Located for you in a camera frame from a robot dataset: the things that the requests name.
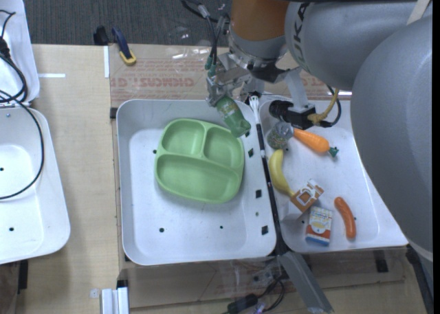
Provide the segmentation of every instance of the toy banana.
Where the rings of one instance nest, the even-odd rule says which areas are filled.
[[[289,184],[283,174],[283,149],[277,149],[269,158],[269,173],[270,179],[272,180],[272,185],[279,190],[292,197],[295,193],[289,187]]]

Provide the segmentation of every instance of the wooden table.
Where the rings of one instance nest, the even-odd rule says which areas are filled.
[[[18,296],[16,312],[99,313],[96,294],[114,289],[119,273],[111,98],[104,52],[95,46],[33,45],[33,49],[40,74],[65,74],[65,78],[40,78],[40,98],[32,107],[49,122],[71,236],[60,251],[29,259],[27,289]],[[402,281],[325,290],[336,313],[425,313],[413,268],[405,257],[399,261],[405,273]],[[227,303],[132,312],[223,313]],[[289,293],[273,313],[308,310],[297,293]]]

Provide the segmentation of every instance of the green tray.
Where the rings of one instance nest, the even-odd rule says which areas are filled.
[[[194,119],[170,122],[155,157],[159,185],[181,197],[224,203],[239,191],[243,142],[219,125]]]

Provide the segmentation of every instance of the toy sausage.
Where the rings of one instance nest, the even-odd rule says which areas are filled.
[[[347,238],[355,238],[356,237],[356,224],[355,218],[353,217],[353,213],[349,205],[342,197],[335,198],[335,207],[338,209],[339,213],[342,216],[345,224],[345,233]]]

